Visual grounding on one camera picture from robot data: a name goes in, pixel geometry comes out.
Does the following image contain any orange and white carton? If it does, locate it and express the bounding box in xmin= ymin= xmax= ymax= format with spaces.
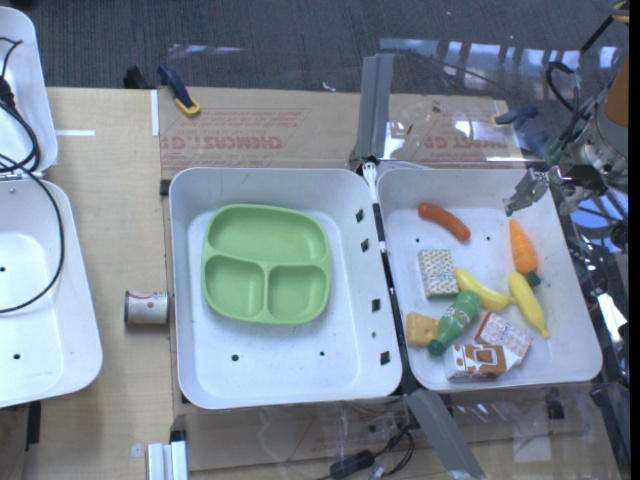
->
xmin=473 ymin=311 xmax=533 ymax=368

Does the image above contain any orange carrot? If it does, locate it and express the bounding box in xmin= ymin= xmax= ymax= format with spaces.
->
xmin=508 ymin=218 xmax=543 ymax=288

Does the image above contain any green divided plate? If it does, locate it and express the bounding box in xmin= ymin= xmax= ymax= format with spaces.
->
xmin=200 ymin=203 xmax=333 ymax=326

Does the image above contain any orange sausage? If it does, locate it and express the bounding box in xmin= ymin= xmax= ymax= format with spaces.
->
xmin=417 ymin=202 xmax=472 ymax=243

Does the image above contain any brown and white carton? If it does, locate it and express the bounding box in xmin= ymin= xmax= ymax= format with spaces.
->
xmin=445 ymin=343 xmax=509 ymax=383

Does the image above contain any orange and green patterned carton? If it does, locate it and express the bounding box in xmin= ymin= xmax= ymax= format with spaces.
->
xmin=416 ymin=248 xmax=460 ymax=301

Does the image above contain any brown cardboard board red print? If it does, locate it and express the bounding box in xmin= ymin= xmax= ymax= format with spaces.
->
xmin=158 ymin=85 xmax=604 ymax=472

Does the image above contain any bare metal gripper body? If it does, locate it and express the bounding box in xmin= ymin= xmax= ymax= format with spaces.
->
xmin=548 ymin=135 xmax=630 ymax=198

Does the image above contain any yellow cheese wedge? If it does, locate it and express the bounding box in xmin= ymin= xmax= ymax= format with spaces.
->
xmin=404 ymin=311 xmax=441 ymax=348

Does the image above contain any white plastic tray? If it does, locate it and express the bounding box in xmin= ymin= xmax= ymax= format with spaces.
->
xmin=168 ymin=166 xmax=404 ymax=411
xmin=0 ymin=176 xmax=104 ymax=410
xmin=0 ymin=6 xmax=60 ymax=180
xmin=375 ymin=167 xmax=604 ymax=394

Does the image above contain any black block with thin wires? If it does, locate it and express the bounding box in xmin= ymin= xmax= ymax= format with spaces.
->
xmin=329 ymin=449 xmax=376 ymax=480

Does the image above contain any black cable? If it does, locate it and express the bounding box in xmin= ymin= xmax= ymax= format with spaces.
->
xmin=0 ymin=37 xmax=67 ymax=315

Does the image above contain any small white and orange can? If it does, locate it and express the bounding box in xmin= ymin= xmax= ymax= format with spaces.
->
xmin=123 ymin=289 xmax=171 ymax=326

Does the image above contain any green bottle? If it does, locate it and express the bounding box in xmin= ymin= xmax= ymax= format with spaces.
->
xmin=426 ymin=289 xmax=484 ymax=357

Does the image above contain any yellow banana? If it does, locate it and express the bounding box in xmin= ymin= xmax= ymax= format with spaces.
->
xmin=453 ymin=266 xmax=517 ymax=313
xmin=507 ymin=270 xmax=552 ymax=340

